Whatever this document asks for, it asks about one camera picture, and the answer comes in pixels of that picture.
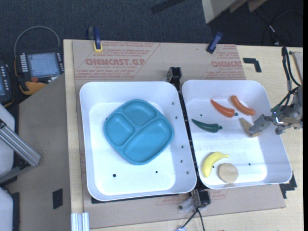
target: black bracket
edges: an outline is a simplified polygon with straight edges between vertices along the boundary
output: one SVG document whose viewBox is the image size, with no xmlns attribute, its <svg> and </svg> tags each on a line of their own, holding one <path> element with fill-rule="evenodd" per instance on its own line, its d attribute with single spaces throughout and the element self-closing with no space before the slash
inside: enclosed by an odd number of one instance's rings
<svg viewBox="0 0 308 231">
<path fill-rule="evenodd" d="M 180 78 L 182 71 L 180 67 L 170 67 L 167 72 L 167 82 L 173 84 L 178 91 L 180 91 Z"/>
<path fill-rule="evenodd" d="M 63 189 L 60 188 L 52 193 L 53 209 L 59 208 L 63 205 Z"/>
<path fill-rule="evenodd" d="M 261 73 L 261 67 L 259 64 L 259 61 L 256 60 L 256 58 L 243 58 L 244 63 L 246 64 L 254 64 L 255 65 L 255 70 L 257 73 Z"/>
<path fill-rule="evenodd" d="M 200 205 L 205 207 L 211 203 L 210 194 L 205 189 L 199 190 Z"/>
<path fill-rule="evenodd" d="M 20 196 L 19 193 L 11 194 L 13 199 L 13 231 L 19 231 L 20 224 Z"/>
<path fill-rule="evenodd" d="M 295 187 L 297 187 L 295 178 L 294 178 L 294 174 L 292 174 L 292 177 L 290 179 L 290 181 L 288 183 L 284 183 L 284 184 L 279 184 L 280 185 L 280 189 L 283 195 L 283 198 L 286 199 L 287 195 L 286 192 L 287 191 L 294 191 Z"/>
</svg>

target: red chili pepper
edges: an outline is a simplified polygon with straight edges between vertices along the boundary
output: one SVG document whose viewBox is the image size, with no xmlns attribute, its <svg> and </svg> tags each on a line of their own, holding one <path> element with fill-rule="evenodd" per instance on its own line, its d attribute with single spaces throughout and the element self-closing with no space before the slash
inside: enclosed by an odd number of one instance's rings
<svg viewBox="0 0 308 231">
<path fill-rule="evenodd" d="M 233 117 L 235 115 L 235 110 L 232 108 L 227 108 L 225 106 L 222 106 L 221 104 L 215 102 L 214 100 L 211 99 L 211 103 L 213 104 L 213 106 L 219 111 L 221 112 L 223 115 L 225 115 L 226 117 Z"/>
</svg>

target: white tray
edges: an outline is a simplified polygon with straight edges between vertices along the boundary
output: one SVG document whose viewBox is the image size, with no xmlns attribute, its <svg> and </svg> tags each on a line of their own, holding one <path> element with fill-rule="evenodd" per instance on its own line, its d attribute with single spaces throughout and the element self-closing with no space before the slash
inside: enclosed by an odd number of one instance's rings
<svg viewBox="0 0 308 231">
<path fill-rule="evenodd" d="M 13 226 L 12 196 L 0 187 L 0 230 L 11 231 Z"/>
<path fill-rule="evenodd" d="M 171 123 L 172 142 L 145 165 L 126 161 L 104 136 L 106 118 L 122 104 L 142 99 Z M 111 201 L 190 192 L 196 185 L 193 157 L 178 92 L 167 82 L 89 82 L 80 90 L 87 186 L 92 197 Z"/>
<path fill-rule="evenodd" d="M 270 103 L 265 89 L 250 80 L 189 80 L 182 86 L 187 109 L 192 142 L 195 150 L 200 179 L 211 189 L 285 183 L 292 176 L 290 163 L 280 135 L 271 124 L 259 136 L 250 138 L 244 131 L 239 118 L 253 122 L 261 114 L 271 115 Z M 236 95 L 246 106 L 254 108 L 256 114 L 228 118 L 219 113 L 210 100 L 226 107 L 233 107 L 230 96 Z M 210 133 L 198 128 L 191 119 L 205 123 L 218 123 L 223 129 Z M 229 154 L 214 164 L 208 178 L 201 171 L 203 160 L 211 152 Z M 222 163 L 232 163 L 239 176 L 234 184 L 226 184 L 218 177 L 217 168 Z"/>
</svg>

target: orange sausage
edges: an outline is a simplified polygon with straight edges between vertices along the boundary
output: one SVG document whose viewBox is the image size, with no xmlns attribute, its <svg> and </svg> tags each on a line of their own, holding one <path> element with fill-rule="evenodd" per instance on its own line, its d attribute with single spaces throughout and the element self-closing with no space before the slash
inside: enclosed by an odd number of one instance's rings
<svg viewBox="0 0 308 231">
<path fill-rule="evenodd" d="M 233 117 L 235 115 L 235 110 L 232 108 L 227 108 L 222 106 L 221 104 L 215 102 L 214 100 L 211 99 L 211 103 L 213 104 L 213 106 L 219 111 L 221 112 L 223 115 L 225 115 L 226 117 Z"/>
<path fill-rule="evenodd" d="M 239 101 L 239 99 L 235 95 L 231 96 L 231 102 L 234 104 L 234 106 L 239 111 L 241 111 L 245 115 L 253 116 L 256 113 L 254 109 L 250 109 L 250 108 L 247 108 L 246 106 L 242 105 L 242 103 Z"/>
</svg>

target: black cable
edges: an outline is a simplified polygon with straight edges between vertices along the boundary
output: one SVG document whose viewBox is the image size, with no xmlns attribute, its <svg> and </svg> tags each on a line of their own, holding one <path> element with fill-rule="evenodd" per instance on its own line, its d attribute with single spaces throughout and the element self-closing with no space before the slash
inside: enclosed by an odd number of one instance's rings
<svg viewBox="0 0 308 231">
<path fill-rule="evenodd" d="M 285 108 L 287 107 L 287 105 L 288 105 L 288 103 L 289 103 L 289 101 L 290 101 L 290 98 L 291 98 L 291 92 L 289 91 L 289 93 L 286 95 L 286 102 L 285 102 L 285 104 L 284 104 L 284 106 L 282 107 L 282 109 L 280 110 L 281 112 L 282 111 L 284 111 L 285 110 Z"/>
<path fill-rule="evenodd" d="M 197 211 L 198 211 L 199 216 L 200 216 L 200 219 L 201 219 L 202 229 L 203 229 L 203 231 L 205 231 L 205 227 L 204 227 L 204 223 L 203 223 L 202 215 L 201 215 L 201 212 L 200 212 L 199 208 L 197 208 Z"/>
<path fill-rule="evenodd" d="M 191 217 L 184 223 L 184 225 L 180 227 L 180 229 L 184 228 L 190 222 L 190 220 L 194 217 L 194 215 L 196 215 L 197 209 L 198 207 L 196 208 L 196 211 L 191 215 Z"/>
<path fill-rule="evenodd" d="M 284 69 L 287 81 L 290 81 L 290 74 L 289 74 L 289 70 L 288 70 L 287 65 L 286 65 L 287 55 L 288 55 L 288 51 L 287 51 L 286 47 L 284 46 L 284 47 L 282 47 L 282 65 L 283 65 L 283 69 Z"/>
<path fill-rule="evenodd" d="M 16 41 L 15 41 L 15 44 L 14 44 L 14 56 L 16 57 L 16 48 L 17 48 L 17 43 L 18 43 L 18 40 L 22 37 L 22 35 L 24 35 L 26 32 L 30 31 L 30 30 L 33 30 L 33 29 L 37 29 L 37 28 L 42 28 L 42 29 L 46 29 L 46 30 L 49 30 L 51 31 L 56 37 L 57 37 L 57 40 L 58 40 L 58 48 L 60 47 L 60 38 L 58 36 L 58 34 L 52 30 L 51 28 L 47 27 L 47 26 L 32 26 L 32 27 L 29 27 L 28 29 L 26 29 L 25 31 L 23 31 L 21 34 L 19 34 L 19 36 L 17 37 Z"/>
<path fill-rule="evenodd" d="M 287 95 L 280 101 L 280 103 L 277 105 L 277 106 L 280 107 L 280 106 L 283 104 L 283 102 L 284 102 L 285 100 L 287 100 L 287 101 L 285 102 L 285 105 L 284 105 L 284 107 L 282 108 L 281 111 L 283 111 L 284 108 L 285 108 L 285 107 L 287 106 L 287 104 L 289 103 L 291 94 L 294 94 L 294 93 L 297 91 L 298 88 L 299 88 L 299 87 L 295 87 L 294 89 L 292 89 L 291 91 L 289 91 L 288 94 L 287 94 Z"/>
<path fill-rule="evenodd" d="M 184 228 L 191 221 L 191 219 L 197 214 L 197 212 L 200 215 L 202 229 L 203 229 L 203 231 L 205 231 L 205 226 L 204 226 L 204 223 L 203 223 L 202 215 L 201 215 L 200 210 L 199 210 L 199 206 L 196 208 L 195 212 L 191 215 L 191 217 L 184 223 L 184 225 L 180 227 L 180 230 L 182 228 Z"/>
<path fill-rule="evenodd" d="M 278 20 L 280 17 L 284 16 L 285 14 L 287 14 L 287 13 L 289 13 L 289 12 L 293 12 L 294 14 L 298 15 L 298 16 L 301 17 L 301 18 L 303 18 L 303 15 L 301 15 L 300 13 L 296 12 L 296 11 L 293 10 L 293 9 L 288 9 L 288 10 L 284 11 L 283 13 L 281 13 L 280 15 L 278 15 L 278 16 L 272 18 L 272 17 L 269 15 L 269 13 L 268 13 L 267 11 L 265 11 L 262 7 L 260 7 L 260 9 L 261 9 L 261 10 L 263 11 L 263 13 L 265 13 L 269 18 L 271 18 L 271 21 L 268 23 L 257 11 L 255 11 L 255 13 L 256 13 L 256 14 L 261 18 L 261 20 L 264 21 L 265 24 L 267 25 L 267 27 L 264 29 L 264 31 L 263 31 L 263 33 L 262 33 L 261 45 L 264 45 L 264 37 L 265 37 L 265 33 L 266 33 L 267 30 L 270 30 L 270 32 L 271 32 L 271 37 L 274 38 L 280 45 L 284 45 L 284 46 L 291 45 L 291 43 L 292 43 L 292 34 L 291 34 L 288 30 L 286 30 L 279 22 L 277 22 L 277 20 Z M 274 23 L 277 23 L 277 24 L 279 25 L 279 27 L 280 27 L 283 31 L 285 31 L 285 32 L 288 34 L 288 36 L 289 36 L 289 38 L 290 38 L 289 42 L 281 42 L 281 41 L 283 41 L 283 39 L 282 39 L 282 37 L 280 37 L 280 36 L 278 36 L 278 35 L 276 34 L 275 29 L 274 29 L 274 27 L 273 27 L 273 24 L 274 24 Z"/>
<path fill-rule="evenodd" d="M 291 64 L 290 64 L 290 58 L 289 58 L 288 52 L 286 53 L 286 58 L 287 58 L 287 64 L 288 64 L 288 70 L 289 70 L 290 77 L 291 77 L 292 81 L 293 81 L 297 86 L 300 86 L 300 84 L 299 84 L 299 83 L 295 80 L 295 78 L 293 77 L 292 70 L 291 70 Z"/>
</svg>

